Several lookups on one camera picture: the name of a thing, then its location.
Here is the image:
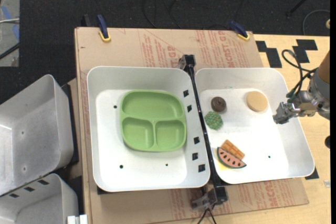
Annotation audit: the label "tan round biscuit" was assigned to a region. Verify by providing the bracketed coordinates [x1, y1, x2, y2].
[246, 90, 269, 113]

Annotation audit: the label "green grapes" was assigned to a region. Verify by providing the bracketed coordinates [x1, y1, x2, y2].
[204, 110, 224, 131]

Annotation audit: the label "white plastic tray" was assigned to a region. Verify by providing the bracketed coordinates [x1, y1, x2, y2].
[0, 73, 75, 196]
[86, 66, 212, 193]
[194, 67, 316, 185]
[0, 173, 80, 224]

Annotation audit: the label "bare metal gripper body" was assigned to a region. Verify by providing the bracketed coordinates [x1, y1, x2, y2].
[291, 90, 331, 120]

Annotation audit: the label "brown cardboard board red print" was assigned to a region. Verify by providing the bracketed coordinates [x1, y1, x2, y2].
[74, 27, 310, 224]

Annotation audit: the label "brown doughnut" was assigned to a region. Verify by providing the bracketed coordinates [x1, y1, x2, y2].
[210, 96, 227, 113]

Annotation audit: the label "thin black rod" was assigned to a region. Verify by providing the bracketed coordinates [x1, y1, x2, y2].
[186, 67, 224, 191]

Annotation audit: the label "red watermelon slice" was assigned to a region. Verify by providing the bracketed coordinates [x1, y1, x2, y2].
[216, 146, 248, 169]

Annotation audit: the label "pale yellow cheese slice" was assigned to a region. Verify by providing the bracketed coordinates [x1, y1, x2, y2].
[215, 147, 232, 172]

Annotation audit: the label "green divided plate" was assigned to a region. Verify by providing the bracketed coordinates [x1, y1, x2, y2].
[119, 89, 187, 153]

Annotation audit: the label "black block with thin wires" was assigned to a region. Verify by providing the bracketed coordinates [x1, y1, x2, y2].
[191, 185, 228, 210]
[178, 54, 197, 71]

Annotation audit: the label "orange waffle biscuit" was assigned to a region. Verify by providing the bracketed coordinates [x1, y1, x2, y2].
[219, 139, 246, 159]

